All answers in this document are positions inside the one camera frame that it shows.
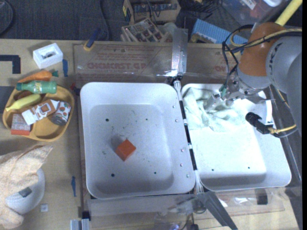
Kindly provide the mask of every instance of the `yellow pole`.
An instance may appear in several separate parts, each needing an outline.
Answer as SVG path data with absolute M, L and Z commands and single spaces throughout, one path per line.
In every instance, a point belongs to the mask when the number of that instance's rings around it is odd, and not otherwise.
M 275 23 L 284 26 L 302 3 L 303 0 L 292 0 Z

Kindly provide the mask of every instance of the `gray metal leg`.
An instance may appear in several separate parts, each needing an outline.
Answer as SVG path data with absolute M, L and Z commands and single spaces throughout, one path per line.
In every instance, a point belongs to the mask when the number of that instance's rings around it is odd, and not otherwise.
M 206 193 L 197 194 L 196 197 L 223 227 L 230 227 L 232 230 L 238 230 L 235 223 L 232 221 L 214 192 L 209 191 Z

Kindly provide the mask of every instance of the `toy carrot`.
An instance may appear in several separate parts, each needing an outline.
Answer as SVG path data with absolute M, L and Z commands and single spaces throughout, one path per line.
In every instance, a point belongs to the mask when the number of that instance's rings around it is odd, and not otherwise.
M 39 72 L 36 72 L 28 77 L 25 77 L 18 82 L 29 82 L 29 81 L 34 81 L 34 80 L 39 80 L 39 81 L 50 81 L 51 77 L 58 77 L 59 73 L 58 71 L 50 72 L 46 70 L 41 70 Z

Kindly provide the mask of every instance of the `cloth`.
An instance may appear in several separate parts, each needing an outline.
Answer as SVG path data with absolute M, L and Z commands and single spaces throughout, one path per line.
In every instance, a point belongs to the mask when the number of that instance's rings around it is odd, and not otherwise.
M 34 146 L 0 156 L 0 224 L 4 228 L 16 228 L 24 220 L 6 205 L 5 198 L 38 182 L 36 172 L 52 149 L 52 146 Z
M 246 111 L 236 103 L 228 107 L 225 102 L 221 102 L 214 109 L 206 112 L 204 105 L 207 104 L 212 93 L 211 90 L 188 89 L 183 98 L 183 105 L 190 130 L 209 127 L 214 132 L 227 132 L 246 123 Z

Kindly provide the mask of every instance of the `can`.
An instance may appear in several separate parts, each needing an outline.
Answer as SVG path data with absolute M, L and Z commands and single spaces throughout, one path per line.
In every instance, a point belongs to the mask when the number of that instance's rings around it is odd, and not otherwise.
M 67 102 L 60 102 L 59 108 L 51 117 L 51 122 L 59 126 L 66 125 L 70 112 L 71 105 Z

